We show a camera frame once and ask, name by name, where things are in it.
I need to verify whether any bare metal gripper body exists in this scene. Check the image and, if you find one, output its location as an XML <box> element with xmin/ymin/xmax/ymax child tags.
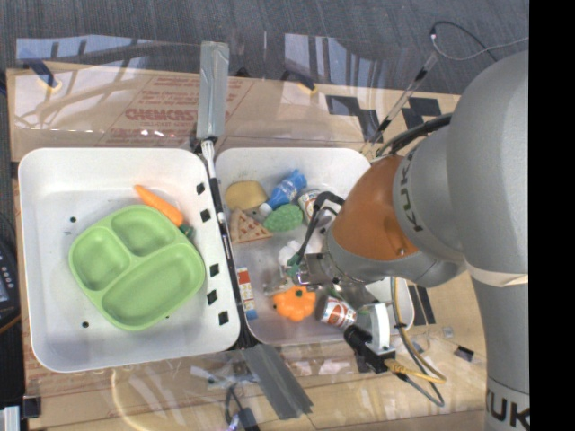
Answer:
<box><xmin>294</xmin><ymin>251</ymin><xmax>340</xmax><ymax>287</ymax></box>

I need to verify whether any white round object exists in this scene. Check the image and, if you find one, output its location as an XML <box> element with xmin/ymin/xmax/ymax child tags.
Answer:
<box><xmin>278</xmin><ymin>239</ymin><xmax>303</xmax><ymax>268</ymax></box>

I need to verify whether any red white and blue carton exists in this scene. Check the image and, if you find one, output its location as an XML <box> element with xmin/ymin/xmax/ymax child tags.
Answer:
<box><xmin>235</xmin><ymin>266</ymin><xmax>260</xmax><ymax>321</ymax></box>

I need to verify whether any white plastic tray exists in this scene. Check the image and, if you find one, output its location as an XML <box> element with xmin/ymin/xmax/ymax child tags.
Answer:
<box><xmin>214</xmin><ymin>146</ymin><xmax>415</xmax><ymax>347</ymax></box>
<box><xmin>17</xmin><ymin>146</ymin><xmax>242</xmax><ymax>374</ymax></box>

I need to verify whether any green broccoli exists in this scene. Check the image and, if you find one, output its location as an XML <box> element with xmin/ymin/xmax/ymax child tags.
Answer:
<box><xmin>262</xmin><ymin>203</ymin><xmax>305</xmax><ymax>233</ymax></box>

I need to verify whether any pizza slice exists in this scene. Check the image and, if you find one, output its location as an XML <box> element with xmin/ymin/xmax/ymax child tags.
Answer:
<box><xmin>228</xmin><ymin>207</ymin><xmax>274</xmax><ymax>245</ymax></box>

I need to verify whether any blue bottle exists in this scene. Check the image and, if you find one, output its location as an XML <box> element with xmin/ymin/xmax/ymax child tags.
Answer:
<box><xmin>259</xmin><ymin>169</ymin><xmax>308</xmax><ymax>217</ymax></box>

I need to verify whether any green divided plate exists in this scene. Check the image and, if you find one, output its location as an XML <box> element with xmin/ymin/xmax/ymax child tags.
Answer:
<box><xmin>67</xmin><ymin>203</ymin><xmax>207</xmax><ymax>332</ymax></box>

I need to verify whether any orange carrot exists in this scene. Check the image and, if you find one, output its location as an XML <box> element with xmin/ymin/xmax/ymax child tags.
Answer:
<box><xmin>133</xmin><ymin>184</ymin><xmax>196</xmax><ymax>238</ymax></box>

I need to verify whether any brown cardboard board red print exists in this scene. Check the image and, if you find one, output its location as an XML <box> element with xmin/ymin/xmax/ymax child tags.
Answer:
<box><xmin>5</xmin><ymin>60</ymin><xmax>489</xmax><ymax>431</ymax></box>

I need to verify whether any black cylinder on white bracket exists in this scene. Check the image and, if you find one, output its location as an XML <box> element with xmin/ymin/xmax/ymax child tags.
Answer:
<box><xmin>343</xmin><ymin>302</ymin><xmax>397</xmax><ymax>374</ymax></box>

